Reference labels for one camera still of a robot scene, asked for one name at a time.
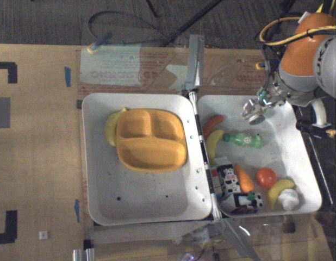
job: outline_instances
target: bottle cap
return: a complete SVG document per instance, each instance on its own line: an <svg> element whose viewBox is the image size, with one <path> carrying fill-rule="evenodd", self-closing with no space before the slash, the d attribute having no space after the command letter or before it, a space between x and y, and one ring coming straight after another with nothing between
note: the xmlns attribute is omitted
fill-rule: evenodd
<svg viewBox="0 0 336 261"><path fill-rule="evenodd" d="M229 142L231 139L231 135L229 135L228 133L224 133L222 138L225 142Z"/></svg>

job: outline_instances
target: dark floor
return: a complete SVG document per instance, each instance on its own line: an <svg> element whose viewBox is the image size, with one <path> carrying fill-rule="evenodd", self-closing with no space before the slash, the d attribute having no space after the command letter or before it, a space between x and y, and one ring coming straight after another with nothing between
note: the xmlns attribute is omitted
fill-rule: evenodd
<svg viewBox="0 0 336 261"><path fill-rule="evenodd" d="M155 18L146 0L0 0L0 43L89 45L111 30L110 43L125 44L150 39L166 40L211 0L150 0ZM220 48L257 49L254 36L281 12L283 0L225 0L194 23L175 45L186 41L189 33L203 34L206 44ZM292 12L315 11L323 0L297 0ZM96 18L92 15L112 11ZM161 42L150 42L160 45ZM336 100L324 99L329 122L336 126ZM304 114L310 119L310 109ZM318 218L326 229L332 252L336 255L336 140L315 140L329 192L321 185L324 204Z"/></svg>

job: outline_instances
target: small white square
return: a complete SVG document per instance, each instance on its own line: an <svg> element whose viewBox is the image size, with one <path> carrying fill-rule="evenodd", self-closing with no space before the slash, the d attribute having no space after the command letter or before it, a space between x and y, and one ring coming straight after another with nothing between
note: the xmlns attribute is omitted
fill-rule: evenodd
<svg viewBox="0 0 336 261"><path fill-rule="evenodd" d="M47 240L48 239L48 231L40 231L39 232L39 240Z"/></svg>

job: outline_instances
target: gray square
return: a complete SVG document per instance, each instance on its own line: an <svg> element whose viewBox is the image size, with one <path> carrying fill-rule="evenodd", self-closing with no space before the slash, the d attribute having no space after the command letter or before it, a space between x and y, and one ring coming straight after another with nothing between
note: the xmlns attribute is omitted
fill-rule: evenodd
<svg viewBox="0 0 336 261"><path fill-rule="evenodd" d="M11 98L0 98L0 128L10 127Z"/></svg>

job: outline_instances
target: toy banana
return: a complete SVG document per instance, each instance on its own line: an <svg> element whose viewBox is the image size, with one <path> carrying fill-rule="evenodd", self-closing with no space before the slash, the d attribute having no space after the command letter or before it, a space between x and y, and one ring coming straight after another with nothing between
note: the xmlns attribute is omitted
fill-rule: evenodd
<svg viewBox="0 0 336 261"><path fill-rule="evenodd" d="M206 149L209 162L214 165L216 143L222 138L225 132L221 129L217 129L208 136L206 141Z"/></svg>
<svg viewBox="0 0 336 261"><path fill-rule="evenodd" d="M120 111L111 113L107 119L107 122L105 123L105 138L107 139L108 143L114 147L116 146L117 121L120 118L121 114L125 111L127 111L127 109L124 107Z"/></svg>
<svg viewBox="0 0 336 261"><path fill-rule="evenodd" d="M289 179L280 179L275 183L272 188L268 191L268 200L270 202L270 207L272 210L275 208L275 203L278 199L279 194L284 189L292 189L294 188L295 183Z"/></svg>

